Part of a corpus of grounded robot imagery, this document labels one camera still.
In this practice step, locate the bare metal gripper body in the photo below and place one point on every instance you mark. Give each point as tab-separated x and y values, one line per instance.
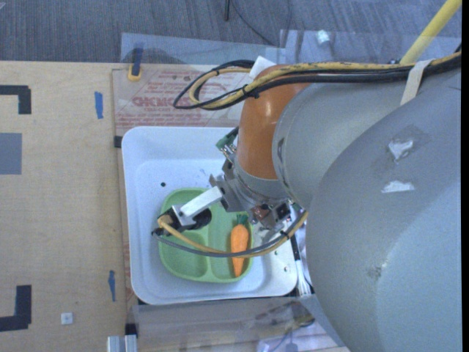
269	213

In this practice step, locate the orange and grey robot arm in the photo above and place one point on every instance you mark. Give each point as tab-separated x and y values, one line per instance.
366	196

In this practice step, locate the orange carrot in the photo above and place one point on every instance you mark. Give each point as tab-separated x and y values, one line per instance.
239	240

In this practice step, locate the green divided plate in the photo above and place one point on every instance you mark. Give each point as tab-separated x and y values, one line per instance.
183	259

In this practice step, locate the white plastic tray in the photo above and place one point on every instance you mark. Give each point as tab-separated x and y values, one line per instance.
146	152

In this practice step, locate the brown cardboard board red print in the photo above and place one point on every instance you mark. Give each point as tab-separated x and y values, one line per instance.
154	112

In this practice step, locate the small white square block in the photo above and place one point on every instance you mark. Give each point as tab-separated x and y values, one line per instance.
66	318

